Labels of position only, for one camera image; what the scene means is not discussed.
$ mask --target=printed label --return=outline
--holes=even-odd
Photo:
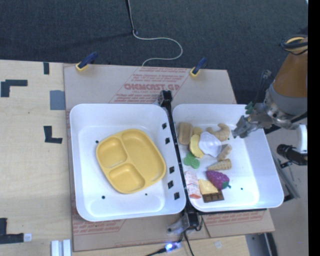
[[[206,226],[217,226],[225,224],[234,224],[242,222],[254,222],[262,220],[265,214],[264,210],[237,212],[237,213],[224,213],[205,216]]]
[[[77,211],[76,199],[74,195],[71,197],[71,213],[72,231],[74,236],[118,232],[126,221],[125,219],[99,222],[90,222],[85,220]]]
[[[152,104],[161,91],[171,91],[174,97],[188,75],[188,68],[139,67],[109,103]]]

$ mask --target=blue light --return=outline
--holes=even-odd
[[[172,247],[173,247],[172,243],[168,243],[168,244],[165,246],[165,249],[166,249],[167,251],[170,251],[170,250],[172,249]]]

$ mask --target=white plastic tray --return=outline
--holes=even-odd
[[[233,130],[244,114],[245,105],[239,104],[181,104],[173,109],[172,115],[178,134],[180,122],[190,123],[203,131],[207,127],[218,131],[218,124],[224,123]],[[264,131],[260,129],[251,132],[244,139],[234,139],[230,134],[229,140],[222,144],[232,146],[228,155],[232,168],[221,171],[230,178],[231,188],[222,190],[222,201],[205,203],[202,198],[190,198],[191,204],[201,212],[253,210],[281,205],[284,199],[283,189]],[[179,144],[182,162],[188,151],[188,146]],[[193,171],[198,179],[207,180],[205,171],[215,162],[214,157],[205,155],[200,159],[199,169],[192,169],[183,164],[183,170]]]
[[[127,129],[145,132],[166,163],[163,179],[132,194],[117,192],[96,158],[97,142]],[[85,220],[170,215],[184,209],[186,196],[164,109],[153,104],[80,104],[70,112],[70,131],[76,208]]]

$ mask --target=cardboard sheet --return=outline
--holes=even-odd
[[[167,234],[167,225],[179,214],[134,219],[89,222],[82,219],[75,205],[70,110],[82,103],[144,103],[157,101],[160,91],[170,90],[172,108],[179,104],[235,104],[235,96],[226,70],[203,69],[197,77],[189,68],[89,65],[78,72],[74,64],[64,66],[68,159],[72,198],[74,251],[176,241]],[[235,236],[274,230],[268,210],[204,215],[205,228],[193,231],[189,239]]]

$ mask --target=yellow divided plate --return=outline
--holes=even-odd
[[[105,138],[95,153],[105,177],[123,194],[143,190],[166,174],[165,160],[139,129],[127,129]]]

